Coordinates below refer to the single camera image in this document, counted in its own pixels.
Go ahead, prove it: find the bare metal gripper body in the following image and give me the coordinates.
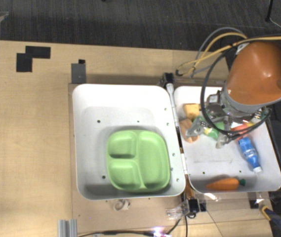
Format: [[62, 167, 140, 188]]
[[205, 102, 235, 125]]

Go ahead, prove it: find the beige toy doughnut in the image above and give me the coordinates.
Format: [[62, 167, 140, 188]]
[[179, 118, 201, 143]]

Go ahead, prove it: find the green packet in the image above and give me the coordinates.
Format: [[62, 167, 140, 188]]
[[192, 116, 227, 141]]

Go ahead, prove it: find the red toy food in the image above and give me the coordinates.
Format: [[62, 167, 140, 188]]
[[230, 121, 254, 136]]

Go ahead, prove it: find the yellow toy bread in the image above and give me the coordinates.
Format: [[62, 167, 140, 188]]
[[183, 103, 201, 119]]

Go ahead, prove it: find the white plastic tray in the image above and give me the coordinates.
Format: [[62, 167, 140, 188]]
[[72, 83, 187, 200], [173, 85, 281, 194]]

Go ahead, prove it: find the thin black and white rod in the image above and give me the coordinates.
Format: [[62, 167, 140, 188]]
[[165, 82, 188, 175]]

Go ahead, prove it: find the blue plastic bottle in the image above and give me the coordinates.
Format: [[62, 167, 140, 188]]
[[238, 137, 263, 174]]

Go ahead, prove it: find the orange carrot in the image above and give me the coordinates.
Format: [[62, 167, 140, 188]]
[[205, 177, 246, 191]]

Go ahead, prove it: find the green divided plate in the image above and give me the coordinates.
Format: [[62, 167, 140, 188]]
[[105, 129, 172, 193]]

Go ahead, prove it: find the beige curled strip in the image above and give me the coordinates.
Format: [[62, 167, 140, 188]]
[[113, 198, 131, 212]]

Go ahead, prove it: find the black block with thin wires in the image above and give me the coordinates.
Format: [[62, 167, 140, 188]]
[[188, 198, 201, 215], [162, 73, 174, 85]]

